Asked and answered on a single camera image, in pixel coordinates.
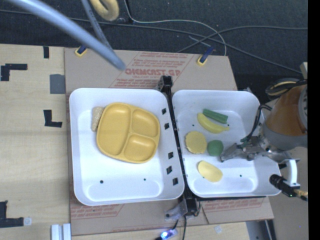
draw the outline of yellow divided plate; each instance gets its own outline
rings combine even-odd
[[[126,103],[111,103],[103,110],[96,134],[100,151],[114,159],[145,163],[156,153],[160,123],[151,112]]]

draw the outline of banana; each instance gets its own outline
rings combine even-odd
[[[219,134],[223,131],[229,130],[229,126],[222,126],[222,125],[216,124],[210,121],[209,118],[207,118],[203,113],[198,113],[197,119],[200,125],[211,133]]]

